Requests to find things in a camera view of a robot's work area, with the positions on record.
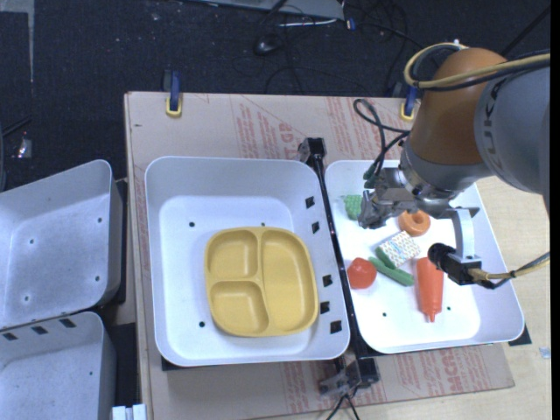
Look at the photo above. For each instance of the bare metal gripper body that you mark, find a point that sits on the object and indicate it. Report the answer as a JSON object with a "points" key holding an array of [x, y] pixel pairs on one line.
{"points": [[400, 193]]}

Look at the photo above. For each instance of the black cylinder on white bracket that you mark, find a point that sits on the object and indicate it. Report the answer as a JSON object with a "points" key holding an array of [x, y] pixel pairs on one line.
{"points": [[457, 266]]}

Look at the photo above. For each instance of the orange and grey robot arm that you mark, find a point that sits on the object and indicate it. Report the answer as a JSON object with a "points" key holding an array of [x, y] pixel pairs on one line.
{"points": [[455, 116]]}

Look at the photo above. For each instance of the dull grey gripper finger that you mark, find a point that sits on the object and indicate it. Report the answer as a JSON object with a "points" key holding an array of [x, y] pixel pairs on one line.
{"points": [[366, 214], [386, 214]]}

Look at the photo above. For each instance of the green broccoli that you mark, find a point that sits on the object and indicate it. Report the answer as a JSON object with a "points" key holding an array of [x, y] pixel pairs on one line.
{"points": [[351, 206]]}

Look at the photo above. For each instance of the yellow divided plate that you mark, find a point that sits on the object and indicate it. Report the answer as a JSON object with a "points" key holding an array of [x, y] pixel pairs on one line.
{"points": [[280, 278]]}

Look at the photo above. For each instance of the orange doughnut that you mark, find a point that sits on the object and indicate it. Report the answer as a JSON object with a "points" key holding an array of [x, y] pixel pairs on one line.
{"points": [[409, 228]]}

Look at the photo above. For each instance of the orange bottle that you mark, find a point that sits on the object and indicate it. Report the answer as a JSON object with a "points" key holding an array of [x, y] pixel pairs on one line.
{"points": [[429, 287]]}

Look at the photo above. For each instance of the white plastic tray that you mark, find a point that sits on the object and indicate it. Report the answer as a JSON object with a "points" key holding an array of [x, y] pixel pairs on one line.
{"points": [[459, 322], [184, 278]]}

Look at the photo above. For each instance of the green pea pod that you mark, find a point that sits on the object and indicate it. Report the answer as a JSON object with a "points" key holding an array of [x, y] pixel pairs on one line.
{"points": [[394, 274]]}

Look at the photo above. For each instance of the white patterned carton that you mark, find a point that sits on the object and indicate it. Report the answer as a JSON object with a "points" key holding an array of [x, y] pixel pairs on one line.
{"points": [[399, 248]]}

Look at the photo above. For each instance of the brown cardboard board, red print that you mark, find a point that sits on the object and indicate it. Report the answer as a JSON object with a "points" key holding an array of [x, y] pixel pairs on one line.
{"points": [[219, 123]]}

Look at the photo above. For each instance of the red tomato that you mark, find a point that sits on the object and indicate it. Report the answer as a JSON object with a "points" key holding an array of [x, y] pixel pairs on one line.
{"points": [[361, 274]]}

